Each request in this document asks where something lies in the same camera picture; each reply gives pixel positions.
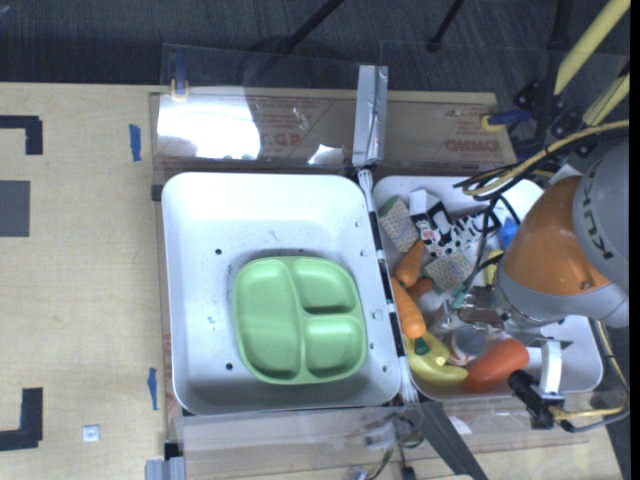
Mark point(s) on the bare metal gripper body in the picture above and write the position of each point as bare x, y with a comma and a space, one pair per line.
484, 308

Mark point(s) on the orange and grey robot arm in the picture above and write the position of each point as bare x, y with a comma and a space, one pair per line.
550, 248

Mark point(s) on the small silver can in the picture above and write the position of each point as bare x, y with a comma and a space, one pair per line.
467, 342

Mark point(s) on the yellow object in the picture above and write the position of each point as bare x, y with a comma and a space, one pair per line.
494, 265

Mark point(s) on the beige patterned carton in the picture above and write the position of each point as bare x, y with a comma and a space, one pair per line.
399, 223
449, 270

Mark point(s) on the large orange carrot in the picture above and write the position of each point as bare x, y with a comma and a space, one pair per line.
495, 365

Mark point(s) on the small orange carrot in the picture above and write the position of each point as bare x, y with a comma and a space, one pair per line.
421, 287

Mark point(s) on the orange carrot green top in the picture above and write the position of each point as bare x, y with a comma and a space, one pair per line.
409, 310

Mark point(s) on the yellow banana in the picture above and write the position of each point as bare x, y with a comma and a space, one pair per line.
435, 368

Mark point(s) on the blue object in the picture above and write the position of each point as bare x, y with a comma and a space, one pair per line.
509, 233

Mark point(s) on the cow print milk carton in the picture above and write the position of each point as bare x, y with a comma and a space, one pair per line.
470, 228
434, 228

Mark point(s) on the white plastic tray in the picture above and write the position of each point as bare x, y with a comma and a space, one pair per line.
580, 358
200, 248

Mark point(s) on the brown cardboard board red print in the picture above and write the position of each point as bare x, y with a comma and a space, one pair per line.
430, 138

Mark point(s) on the green divided plate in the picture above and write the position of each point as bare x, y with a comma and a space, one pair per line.
265, 318

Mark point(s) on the black cylinder on white bracket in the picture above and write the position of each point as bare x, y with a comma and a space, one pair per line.
551, 368

